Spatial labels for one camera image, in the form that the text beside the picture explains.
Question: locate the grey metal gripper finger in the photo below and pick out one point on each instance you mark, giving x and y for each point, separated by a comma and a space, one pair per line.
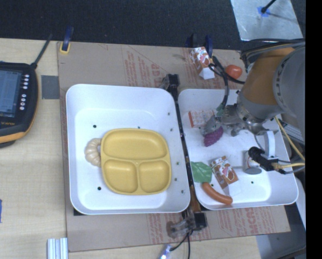
235, 131
211, 124

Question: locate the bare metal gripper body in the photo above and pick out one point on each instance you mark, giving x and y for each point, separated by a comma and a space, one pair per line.
240, 119

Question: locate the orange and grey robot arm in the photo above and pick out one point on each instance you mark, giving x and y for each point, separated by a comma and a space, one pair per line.
268, 82

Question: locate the orange and white packet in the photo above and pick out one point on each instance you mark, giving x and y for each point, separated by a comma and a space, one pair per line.
198, 117

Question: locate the purple grapes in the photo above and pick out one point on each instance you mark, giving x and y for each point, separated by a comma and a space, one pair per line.
212, 139

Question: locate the thin black and white rod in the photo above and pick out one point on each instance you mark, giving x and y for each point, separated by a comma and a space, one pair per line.
183, 133

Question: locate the small white can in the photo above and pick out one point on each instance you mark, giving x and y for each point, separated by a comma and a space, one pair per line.
251, 163

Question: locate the orange and white carton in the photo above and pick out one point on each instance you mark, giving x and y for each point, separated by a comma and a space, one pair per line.
201, 59
225, 173

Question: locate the orange rounded toy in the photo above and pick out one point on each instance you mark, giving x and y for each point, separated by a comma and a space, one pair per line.
234, 71

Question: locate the green leaf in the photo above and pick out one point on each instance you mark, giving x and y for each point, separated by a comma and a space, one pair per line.
201, 171

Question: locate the white plastic tray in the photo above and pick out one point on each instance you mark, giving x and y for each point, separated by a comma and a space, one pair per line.
123, 101
257, 190

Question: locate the orange sausage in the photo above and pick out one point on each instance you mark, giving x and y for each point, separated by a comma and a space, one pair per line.
217, 194

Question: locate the yellow divided plate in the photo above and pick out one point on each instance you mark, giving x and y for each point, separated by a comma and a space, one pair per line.
135, 160

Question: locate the brown cardboard board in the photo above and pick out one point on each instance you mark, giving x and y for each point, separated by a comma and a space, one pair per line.
117, 63

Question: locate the beige doughnut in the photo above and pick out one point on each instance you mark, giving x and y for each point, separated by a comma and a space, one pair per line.
92, 152

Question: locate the black cylinder on white bracket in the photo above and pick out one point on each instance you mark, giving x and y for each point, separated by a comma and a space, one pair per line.
261, 158

